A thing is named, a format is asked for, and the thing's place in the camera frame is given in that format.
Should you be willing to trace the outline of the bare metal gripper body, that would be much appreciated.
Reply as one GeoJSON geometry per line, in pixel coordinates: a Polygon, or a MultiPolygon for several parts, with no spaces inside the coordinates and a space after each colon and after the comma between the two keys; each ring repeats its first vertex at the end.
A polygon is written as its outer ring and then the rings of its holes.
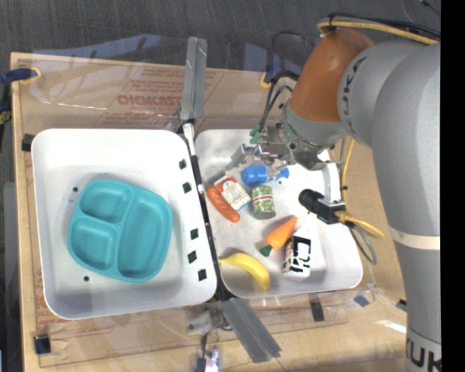
{"type": "Polygon", "coordinates": [[[308,171],[321,170],[329,161],[322,160],[324,148],[300,137],[289,125],[276,125],[263,128],[257,134],[257,158],[263,162],[269,158],[298,164],[308,171]]]}

